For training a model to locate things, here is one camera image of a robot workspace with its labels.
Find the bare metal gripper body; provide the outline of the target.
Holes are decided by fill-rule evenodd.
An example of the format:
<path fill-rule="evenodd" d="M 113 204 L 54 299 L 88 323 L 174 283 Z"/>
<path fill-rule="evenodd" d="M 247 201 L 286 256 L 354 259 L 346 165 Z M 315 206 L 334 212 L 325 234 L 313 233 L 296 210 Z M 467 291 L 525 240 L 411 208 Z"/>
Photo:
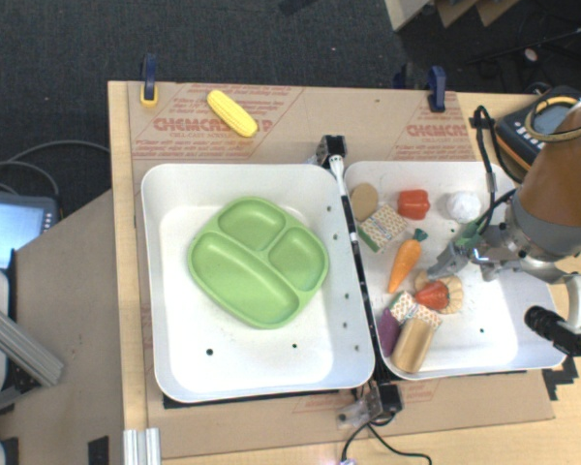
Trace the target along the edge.
<path fill-rule="evenodd" d="M 557 262 L 565 257 L 551 226 L 522 229 L 515 224 L 490 226 L 467 256 L 480 266 L 486 281 L 502 272 L 527 273 L 545 283 L 563 281 L 566 272 Z"/>

